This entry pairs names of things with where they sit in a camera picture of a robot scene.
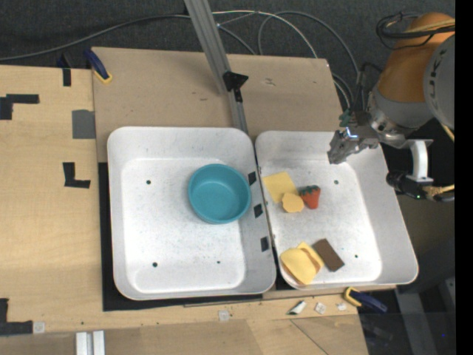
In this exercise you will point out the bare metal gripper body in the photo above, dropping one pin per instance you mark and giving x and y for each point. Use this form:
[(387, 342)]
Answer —
[(369, 133)]

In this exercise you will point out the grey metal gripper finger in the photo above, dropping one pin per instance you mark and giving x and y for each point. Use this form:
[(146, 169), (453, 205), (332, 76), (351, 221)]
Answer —
[(335, 146), (350, 150)]

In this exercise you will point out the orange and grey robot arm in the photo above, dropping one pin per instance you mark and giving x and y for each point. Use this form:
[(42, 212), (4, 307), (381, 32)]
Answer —
[(404, 76)]

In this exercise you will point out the red strawberry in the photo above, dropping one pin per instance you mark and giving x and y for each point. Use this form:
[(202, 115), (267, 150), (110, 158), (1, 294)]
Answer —
[(311, 197)]

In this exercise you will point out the yellow cheese slice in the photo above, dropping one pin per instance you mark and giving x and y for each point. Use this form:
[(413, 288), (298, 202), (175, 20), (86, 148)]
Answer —
[(278, 184)]

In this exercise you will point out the orange round biscuit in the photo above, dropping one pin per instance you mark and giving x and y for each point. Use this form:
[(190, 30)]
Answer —
[(292, 203)]

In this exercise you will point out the white plastic tray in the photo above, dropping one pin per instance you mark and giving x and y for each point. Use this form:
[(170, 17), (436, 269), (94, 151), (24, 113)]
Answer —
[(166, 235), (351, 228)]

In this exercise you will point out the brown chocolate bar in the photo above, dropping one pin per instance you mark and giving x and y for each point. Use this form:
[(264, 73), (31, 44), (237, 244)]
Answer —
[(329, 254)]

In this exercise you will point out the yellow flat slice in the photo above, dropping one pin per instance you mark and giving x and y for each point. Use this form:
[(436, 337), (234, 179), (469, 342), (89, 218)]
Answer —
[(314, 254)]

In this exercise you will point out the teal bowl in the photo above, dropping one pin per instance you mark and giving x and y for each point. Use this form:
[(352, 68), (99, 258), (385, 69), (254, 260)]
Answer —
[(218, 194)]

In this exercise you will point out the black cylinder on white bracket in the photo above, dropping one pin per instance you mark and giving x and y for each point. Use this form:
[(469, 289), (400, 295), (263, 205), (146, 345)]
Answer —
[(419, 161)]

